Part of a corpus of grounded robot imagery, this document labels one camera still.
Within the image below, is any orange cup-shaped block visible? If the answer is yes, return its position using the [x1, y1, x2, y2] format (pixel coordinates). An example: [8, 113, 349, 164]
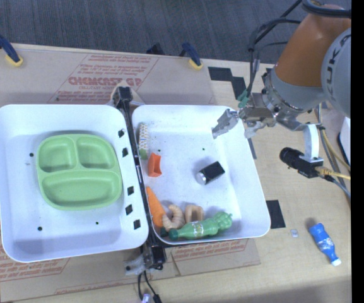
[147, 152, 163, 178]

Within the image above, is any black cylinder on white bracket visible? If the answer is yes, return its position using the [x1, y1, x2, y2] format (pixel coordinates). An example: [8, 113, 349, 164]
[279, 123, 325, 179]

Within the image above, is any black can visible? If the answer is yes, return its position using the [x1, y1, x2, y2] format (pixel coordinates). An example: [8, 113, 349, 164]
[195, 160, 226, 186]

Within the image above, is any brown cardboard board red print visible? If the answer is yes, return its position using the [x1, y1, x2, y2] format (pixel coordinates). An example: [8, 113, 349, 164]
[0, 42, 262, 303]

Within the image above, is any thin black and white rod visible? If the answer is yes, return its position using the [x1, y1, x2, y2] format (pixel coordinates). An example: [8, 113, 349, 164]
[122, 101, 158, 249]

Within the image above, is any blue bottle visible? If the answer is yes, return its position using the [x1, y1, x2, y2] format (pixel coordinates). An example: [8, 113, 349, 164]
[308, 222, 343, 268]

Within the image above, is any beige pretzel bread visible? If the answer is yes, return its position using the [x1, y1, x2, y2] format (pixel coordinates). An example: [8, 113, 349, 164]
[184, 203, 206, 225]

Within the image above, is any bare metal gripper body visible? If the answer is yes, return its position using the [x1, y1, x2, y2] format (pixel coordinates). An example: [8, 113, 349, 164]
[238, 92, 300, 129]

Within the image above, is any beige croissant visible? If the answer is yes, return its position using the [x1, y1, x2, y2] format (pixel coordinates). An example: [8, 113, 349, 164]
[161, 203, 186, 233]

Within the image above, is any green divided plate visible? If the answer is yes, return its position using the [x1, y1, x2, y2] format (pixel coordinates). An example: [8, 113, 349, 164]
[36, 133, 124, 211]

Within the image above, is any green bottle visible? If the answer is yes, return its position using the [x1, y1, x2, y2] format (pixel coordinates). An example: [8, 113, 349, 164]
[168, 218, 222, 242]

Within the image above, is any white plastic tray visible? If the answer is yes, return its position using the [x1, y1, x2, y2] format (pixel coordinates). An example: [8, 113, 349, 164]
[0, 104, 150, 263]
[131, 104, 272, 246]

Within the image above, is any black block with thin wires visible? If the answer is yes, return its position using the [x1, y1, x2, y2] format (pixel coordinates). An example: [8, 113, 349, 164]
[141, 244, 167, 270]
[112, 86, 134, 109]

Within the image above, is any orange carrot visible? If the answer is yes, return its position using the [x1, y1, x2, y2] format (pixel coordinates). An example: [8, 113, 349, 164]
[145, 186, 168, 229]

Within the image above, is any white patterned carton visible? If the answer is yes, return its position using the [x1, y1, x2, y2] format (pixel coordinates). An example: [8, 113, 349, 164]
[137, 122, 151, 161]

